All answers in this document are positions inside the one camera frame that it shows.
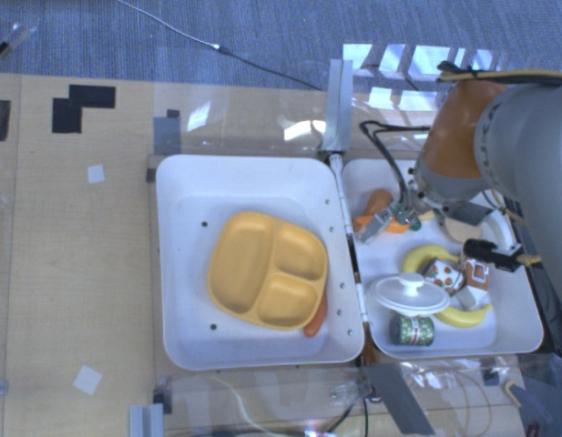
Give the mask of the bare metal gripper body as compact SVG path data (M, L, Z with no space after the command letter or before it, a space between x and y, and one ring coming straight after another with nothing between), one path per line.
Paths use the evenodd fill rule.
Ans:
M446 206L446 202L438 198L436 194L431 196L422 190L403 188L398 202L391 205L393 220L399 224L414 224L428 211Z

